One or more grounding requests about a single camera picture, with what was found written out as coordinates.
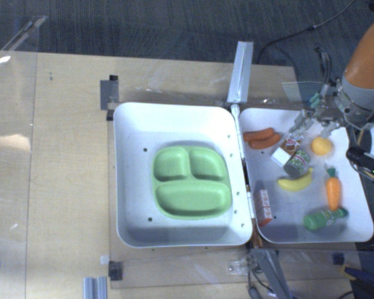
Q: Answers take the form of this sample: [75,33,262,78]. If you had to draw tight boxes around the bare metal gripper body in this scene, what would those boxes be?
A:
[310,93,347,127]

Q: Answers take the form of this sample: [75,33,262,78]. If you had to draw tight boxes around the yellow orange ball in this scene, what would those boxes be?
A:
[310,136,333,157]

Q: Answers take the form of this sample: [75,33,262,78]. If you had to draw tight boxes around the white and brown carton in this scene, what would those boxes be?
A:
[271,136,304,168]

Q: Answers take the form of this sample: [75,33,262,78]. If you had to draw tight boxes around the green can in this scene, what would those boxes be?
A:
[283,149,312,179]

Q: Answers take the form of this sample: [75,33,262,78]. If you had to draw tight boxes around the red sausage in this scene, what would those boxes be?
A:
[242,127,282,150]

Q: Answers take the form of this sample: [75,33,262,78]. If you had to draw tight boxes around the yellow banana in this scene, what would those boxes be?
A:
[277,167,315,193]

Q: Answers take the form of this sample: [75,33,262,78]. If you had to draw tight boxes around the orange carrot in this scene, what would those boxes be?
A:
[325,167,342,212]

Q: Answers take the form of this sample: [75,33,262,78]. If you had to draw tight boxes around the white plastic tray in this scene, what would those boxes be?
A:
[112,102,254,249]
[238,107,374,245]

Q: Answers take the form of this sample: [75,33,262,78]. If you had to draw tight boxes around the green bottle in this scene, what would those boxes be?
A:
[302,207,350,232]

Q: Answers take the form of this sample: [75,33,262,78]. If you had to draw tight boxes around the green divided plate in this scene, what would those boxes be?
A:
[151,145,233,221]

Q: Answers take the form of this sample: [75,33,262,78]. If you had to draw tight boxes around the black cylinder on white bracket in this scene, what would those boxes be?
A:
[345,124,374,171]

